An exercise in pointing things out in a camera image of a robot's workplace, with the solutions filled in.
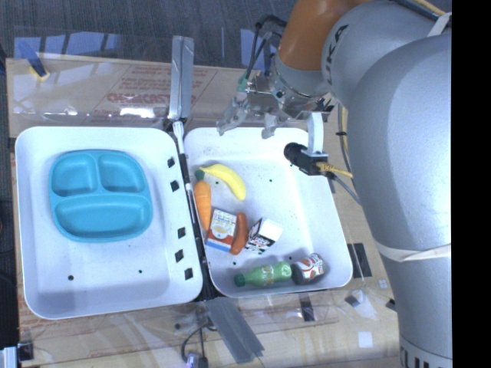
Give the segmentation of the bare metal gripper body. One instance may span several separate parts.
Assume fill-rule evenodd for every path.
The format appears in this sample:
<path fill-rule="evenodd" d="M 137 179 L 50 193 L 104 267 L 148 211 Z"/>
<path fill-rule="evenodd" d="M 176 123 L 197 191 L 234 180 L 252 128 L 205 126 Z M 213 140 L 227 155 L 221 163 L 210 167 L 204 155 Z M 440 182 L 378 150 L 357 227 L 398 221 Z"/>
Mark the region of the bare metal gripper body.
<path fill-rule="evenodd" d="M 299 93 L 279 76 L 254 75 L 246 81 L 245 93 L 254 114 L 271 114 L 282 119 L 306 120 L 311 113 L 327 113 L 323 96 Z"/>

